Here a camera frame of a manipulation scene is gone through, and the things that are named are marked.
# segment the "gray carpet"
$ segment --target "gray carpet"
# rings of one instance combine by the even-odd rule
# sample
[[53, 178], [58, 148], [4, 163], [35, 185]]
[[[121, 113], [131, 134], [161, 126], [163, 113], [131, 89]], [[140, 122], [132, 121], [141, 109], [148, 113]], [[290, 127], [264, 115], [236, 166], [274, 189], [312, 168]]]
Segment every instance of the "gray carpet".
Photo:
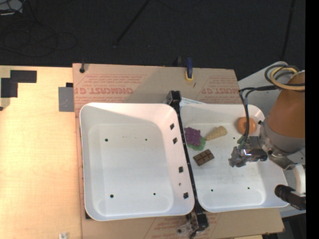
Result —
[[306, 0], [25, 0], [22, 13], [1, 11], [0, 65], [72, 63], [235, 69], [238, 80], [284, 60], [305, 69]]

